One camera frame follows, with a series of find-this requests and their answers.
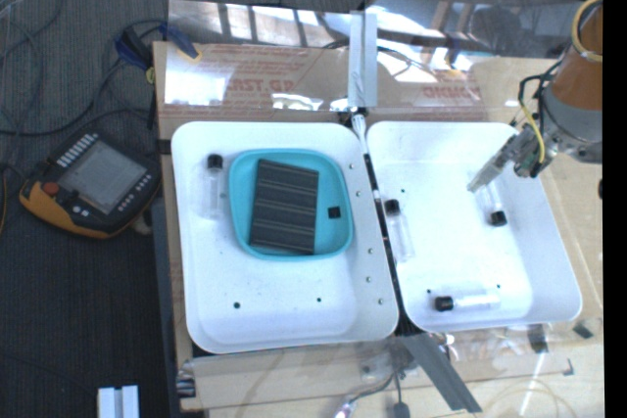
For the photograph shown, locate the white plastic tray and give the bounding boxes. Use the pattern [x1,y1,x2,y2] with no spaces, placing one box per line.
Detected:
[169,120,401,355]
[364,120,584,334]

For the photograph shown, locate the brown cardboard board red print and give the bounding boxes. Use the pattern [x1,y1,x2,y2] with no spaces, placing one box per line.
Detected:
[151,41,604,412]

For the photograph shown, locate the clear plastic bottle black cap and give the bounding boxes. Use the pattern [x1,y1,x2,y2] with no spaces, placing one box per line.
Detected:
[477,183,508,227]
[204,154,226,219]
[434,290,503,313]
[384,199,416,263]

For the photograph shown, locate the dark grey striped rectangular pad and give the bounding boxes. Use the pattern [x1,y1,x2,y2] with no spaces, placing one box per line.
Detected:
[248,158,320,256]

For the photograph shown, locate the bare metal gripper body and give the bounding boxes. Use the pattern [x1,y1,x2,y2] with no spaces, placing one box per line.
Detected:
[489,123,604,180]

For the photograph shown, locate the blue plate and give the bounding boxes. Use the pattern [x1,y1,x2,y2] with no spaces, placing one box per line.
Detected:
[227,149,355,261]

